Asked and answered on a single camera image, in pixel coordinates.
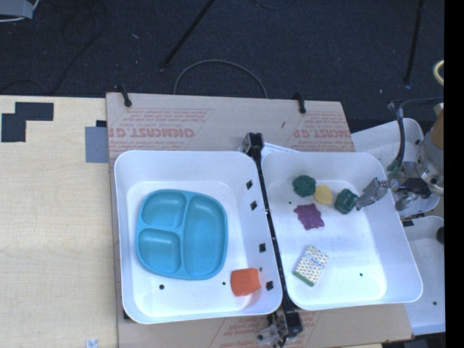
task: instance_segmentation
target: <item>green object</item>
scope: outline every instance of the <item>green object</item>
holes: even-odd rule
[[[312,281],[308,280],[306,277],[304,277],[303,275],[301,275],[300,273],[298,273],[297,271],[293,271],[291,273],[292,275],[296,276],[297,278],[299,278],[301,281],[303,281],[305,284],[313,287],[315,285],[315,283],[313,283]]]
[[[300,175],[294,179],[293,188],[301,197],[311,196],[316,192],[316,180],[307,175]]]
[[[389,166],[386,167],[386,171],[389,172],[389,178],[395,179],[398,175],[398,172],[401,168],[401,165],[398,165],[398,159],[394,159]]]
[[[341,191],[335,200],[335,208],[341,214],[348,214],[356,204],[357,195],[353,194],[348,188]]]

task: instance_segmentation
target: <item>tripod leg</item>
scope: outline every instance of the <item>tripod leg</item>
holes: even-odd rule
[[[182,47],[183,43],[187,40],[187,38],[191,35],[191,33],[194,31],[195,27],[199,24],[199,22],[202,20],[203,16],[208,12],[210,7],[214,4],[216,0],[209,0],[206,5],[204,6],[203,10],[198,14],[198,17],[196,17],[195,21],[190,25],[188,30],[183,34],[177,45],[174,47],[174,49],[168,54],[168,56],[165,58],[164,61],[161,62],[160,65],[160,70],[163,71],[167,68],[167,65],[171,61],[171,59],[175,56],[175,54],[179,51],[179,49]]]
[[[423,8],[424,1],[425,0],[419,0],[418,11],[417,11],[417,15],[415,17],[413,43],[411,45],[411,51],[410,51],[410,54],[409,54],[409,62],[407,64],[406,75],[405,75],[405,77],[403,79],[403,81],[405,82],[407,88],[410,87],[410,77],[411,77],[411,71],[413,70],[415,48],[416,48],[416,46],[418,44],[419,30],[421,29],[421,18],[422,18],[422,13],[424,11],[424,8]]]

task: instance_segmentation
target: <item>dark green object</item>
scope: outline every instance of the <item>dark green object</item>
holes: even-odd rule
[[[335,208],[341,214],[348,214],[356,204],[357,195],[353,194],[348,188],[341,191],[335,200]]]
[[[307,175],[300,175],[293,181],[293,188],[301,197],[311,196],[316,192],[316,180]]]

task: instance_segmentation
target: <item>scrub sponge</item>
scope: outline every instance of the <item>scrub sponge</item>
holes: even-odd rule
[[[313,245],[309,245],[292,273],[309,286],[314,286],[318,282],[327,260],[326,254]]]

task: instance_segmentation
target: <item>metal stand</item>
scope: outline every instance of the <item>metal stand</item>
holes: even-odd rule
[[[264,200],[266,216],[268,218],[268,225],[270,230],[270,236],[273,240],[273,247],[275,252],[275,260],[277,262],[278,272],[281,279],[282,285],[282,309],[283,316],[286,323],[286,335],[282,336],[283,340],[281,342],[281,347],[285,344],[285,341],[288,338],[293,338],[303,331],[302,321],[299,316],[299,313],[296,311],[295,305],[290,299],[289,293],[287,291],[285,276],[283,274],[283,266],[281,260],[281,253],[278,249],[276,232],[274,230],[273,220],[270,214],[268,194],[266,192],[264,174],[261,168],[261,150],[264,147],[264,139],[261,133],[248,133],[242,144],[242,152],[250,156],[258,170],[258,176],[260,177],[262,198]]]
[[[163,72],[166,68],[171,59],[175,56],[175,54],[179,51],[179,49],[182,47],[183,43],[189,38],[191,33],[194,31],[195,27],[199,24],[199,22],[202,20],[203,16],[208,12],[210,7],[214,4],[216,0],[209,0],[206,5],[204,6],[203,10],[200,12],[198,17],[196,17],[195,21],[190,25],[188,30],[183,34],[182,38],[179,40],[177,45],[174,47],[174,49],[168,54],[168,56],[165,58],[164,61],[161,62],[159,65],[159,70]]]
[[[424,1],[425,0],[419,0],[417,15],[415,17],[413,43],[411,45],[411,51],[410,51],[410,54],[409,54],[409,62],[407,64],[406,75],[403,78],[403,81],[405,82],[407,88],[410,87],[410,76],[411,76],[411,71],[413,70],[415,48],[416,48],[417,43],[418,43],[419,30],[421,29],[421,18],[422,18],[422,13],[424,11],[424,8],[423,8]]]

